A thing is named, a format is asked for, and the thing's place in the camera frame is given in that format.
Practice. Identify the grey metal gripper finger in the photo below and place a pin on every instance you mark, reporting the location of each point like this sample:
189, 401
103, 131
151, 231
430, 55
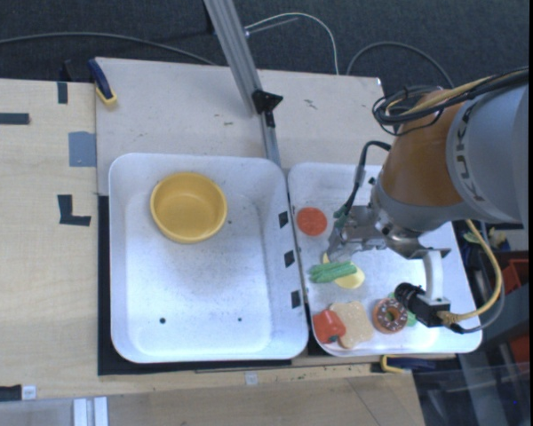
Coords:
333, 247
353, 250

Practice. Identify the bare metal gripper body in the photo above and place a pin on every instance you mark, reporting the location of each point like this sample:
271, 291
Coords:
364, 229

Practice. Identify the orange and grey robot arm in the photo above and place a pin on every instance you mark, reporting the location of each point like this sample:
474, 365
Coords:
466, 158

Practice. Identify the green beans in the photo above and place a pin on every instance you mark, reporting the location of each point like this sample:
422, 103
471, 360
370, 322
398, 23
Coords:
331, 272

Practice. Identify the yellow lemon slice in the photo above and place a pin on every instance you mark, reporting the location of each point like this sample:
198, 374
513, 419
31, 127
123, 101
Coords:
353, 280

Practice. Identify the red round tomato slice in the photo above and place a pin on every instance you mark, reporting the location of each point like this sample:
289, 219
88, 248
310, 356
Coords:
312, 221

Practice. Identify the white plastic tray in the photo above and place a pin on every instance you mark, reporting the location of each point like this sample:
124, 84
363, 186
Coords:
204, 282
400, 278

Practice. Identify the tan bread slice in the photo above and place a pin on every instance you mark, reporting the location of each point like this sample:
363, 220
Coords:
354, 324

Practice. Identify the brown sprinkled doughnut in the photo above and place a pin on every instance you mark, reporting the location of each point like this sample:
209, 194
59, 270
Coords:
382, 322

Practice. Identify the red bell pepper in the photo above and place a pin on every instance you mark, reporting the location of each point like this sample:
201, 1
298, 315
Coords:
326, 326

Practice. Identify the yellow bowl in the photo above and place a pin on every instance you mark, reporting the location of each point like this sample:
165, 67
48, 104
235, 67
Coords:
188, 209

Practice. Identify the pale wooden board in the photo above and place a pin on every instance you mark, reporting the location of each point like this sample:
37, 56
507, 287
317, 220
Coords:
182, 109

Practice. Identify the black cylinder on white bracket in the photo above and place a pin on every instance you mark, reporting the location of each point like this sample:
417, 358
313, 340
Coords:
433, 282

